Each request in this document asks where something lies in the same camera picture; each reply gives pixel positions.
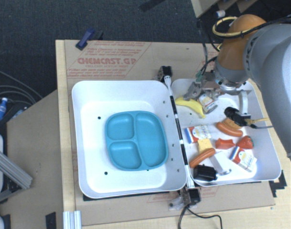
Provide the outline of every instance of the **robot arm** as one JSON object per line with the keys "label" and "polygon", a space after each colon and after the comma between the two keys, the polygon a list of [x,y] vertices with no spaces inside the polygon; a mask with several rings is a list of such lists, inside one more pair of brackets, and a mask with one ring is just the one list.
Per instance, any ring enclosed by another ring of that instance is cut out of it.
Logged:
{"label": "robot arm", "polygon": [[[243,34],[256,27],[260,29]],[[248,79],[257,84],[291,160],[291,21],[269,24],[257,16],[242,15],[229,28],[228,35],[235,33],[241,37],[226,37],[222,44],[214,70],[216,82],[222,92],[233,91]]]}

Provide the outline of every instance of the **blue plate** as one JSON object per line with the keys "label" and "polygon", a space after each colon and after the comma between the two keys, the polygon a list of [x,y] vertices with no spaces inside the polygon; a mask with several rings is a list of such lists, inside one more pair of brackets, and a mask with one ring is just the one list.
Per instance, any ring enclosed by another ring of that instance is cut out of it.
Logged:
{"label": "blue plate", "polygon": [[162,166],[168,146],[161,120],[147,111],[113,114],[105,124],[112,163],[121,170],[148,170]]}

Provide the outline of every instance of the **black floor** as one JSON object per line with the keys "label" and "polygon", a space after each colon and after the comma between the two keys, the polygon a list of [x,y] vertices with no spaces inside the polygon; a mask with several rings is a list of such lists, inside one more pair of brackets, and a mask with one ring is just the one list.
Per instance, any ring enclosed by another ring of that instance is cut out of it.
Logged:
{"label": "black floor", "polygon": [[[216,10],[214,5],[200,17],[209,30]],[[240,15],[237,5],[226,13]],[[291,14],[291,0],[259,0],[244,13],[273,20]],[[44,97],[57,88],[55,40],[81,39],[93,27],[104,40],[209,43],[196,21],[191,0],[0,0],[0,71]],[[0,98],[7,96],[3,85],[29,91],[0,73]]]}

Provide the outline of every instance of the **yellow banana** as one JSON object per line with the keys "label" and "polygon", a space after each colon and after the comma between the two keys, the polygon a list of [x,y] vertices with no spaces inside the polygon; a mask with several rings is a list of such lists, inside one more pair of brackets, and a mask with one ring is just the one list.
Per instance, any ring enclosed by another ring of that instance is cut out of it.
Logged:
{"label": "yellow banana", "polygon": [[195,101],[194,99],[184,100],[183,97],[179,97],[175,100],[175,104],[189,107],[192,110],[194,110],[196,113],[200,114],[202,118],[206,117],[203,113],[202,105],[199,102]]}

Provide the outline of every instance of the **blue object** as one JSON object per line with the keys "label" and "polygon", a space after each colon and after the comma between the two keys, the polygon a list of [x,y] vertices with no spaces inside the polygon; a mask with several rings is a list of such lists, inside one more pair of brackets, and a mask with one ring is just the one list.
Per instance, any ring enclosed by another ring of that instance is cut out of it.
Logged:
{"label": "blue object", "polygon": [[151,112],[113,114],[105,124],[105,139],[112,163],[121,170],[149,170],[168,158],[161,120]]}
{"label": "blue object", "polygon": [[3,97],[0,104],[0,120],[4,117],[6,111],[7,111],[7,101],[8,99],[6,97]]}
{"label": "blue object", "polygon": [[91,40],[95,32],[96,31],[93,28],[87,29],[83,38],[75,46],[78,49],[83,50],[87,46],[87,40]]}

